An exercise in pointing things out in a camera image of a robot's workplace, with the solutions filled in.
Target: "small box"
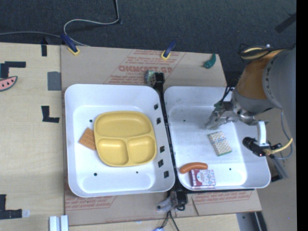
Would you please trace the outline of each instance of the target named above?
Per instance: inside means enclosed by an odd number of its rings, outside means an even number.
[[[193,169],[189,174],[193,187],[216,185],[214,171],[212,169]]]
[[[223,132],[212,133],[208,137],[214,147],[217,156],[232,152],[232,149]]]

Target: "wafer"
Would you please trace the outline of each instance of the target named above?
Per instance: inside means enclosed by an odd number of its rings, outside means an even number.
[[[78,142],[91,150],[96,150],[94,132],[90,128],[84,131]]]

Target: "cardboard sheet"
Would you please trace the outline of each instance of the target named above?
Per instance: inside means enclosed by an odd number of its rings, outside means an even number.
[[[163,72],[170,86],[224,87],[226,80],[219,56],[210,69],[203,67],[212,54],[172,52],[164,61],[160,51],[114,48],[79,47],[74,56],[61,46],[62,97],[73,84],[128,84],[144,85],[147,70]],[[64,162],[66,162],[65,106],[63,99]],[[165,213],[156,211],[156,203],[165,200],[166,192],[80,198],[65,184],[65,214],[69,224],[83,225],[122,221],[139,221],[165,218]],[[256,190],[237,192],[207,192],[188,195],[189,202],[177,217],[229,214],[260,211],[261,205]]]

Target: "black tape mark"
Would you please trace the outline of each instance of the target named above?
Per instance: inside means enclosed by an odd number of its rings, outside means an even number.
[[[42,106],[43,121],[59,123],[59,117],[49,117],[49,106]]]
[[[278,26],[275,27],[276,32],[282,33],[288,26],[296,21],[296,13],[292,14],[289,18],[284,20]]]
[[[0,64],[0,78],[8,78],[9,77],[9,67],[5,64]]]
[[[61,88],[61,73],[48,72],[47,73],[48,90],[62,90]]]
[[[26,67],[26,62],[4,62],[7,67]]]
[[[47,56],[47,46],[42,44],[41,48],[42,48],[42,56]]]
[[[6,195],[0,194],[0,219],[22,218],[23,210],[5,210]]]

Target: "blue clamp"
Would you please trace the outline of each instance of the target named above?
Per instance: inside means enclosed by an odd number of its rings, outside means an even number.
[[[168,48],[166,50],[163,51],[163,53],[161,54],[161,58],[163,58],[164,60],[167,60],[170,56],[171,51],[173,51],[173,49],[175,48],[177,42],[174,40],[170,43],[170,45],[168,46]]]
[[[204,63],[203,67],[209,69],[209,68],[211,68],[212,66],[214,66],[215,62],[216,62],[216,55],[213,54],[212,57],[211,57],[211,59],[208,60],[208,61],[206,61],[206,62]]]
[[[62,33],[60,37],[64,41],[64,43],[67,44],[68,50],[72,52],[73,55],[76,56],[80,53],[80,50],[76,47],[72,39],[67,34]]]

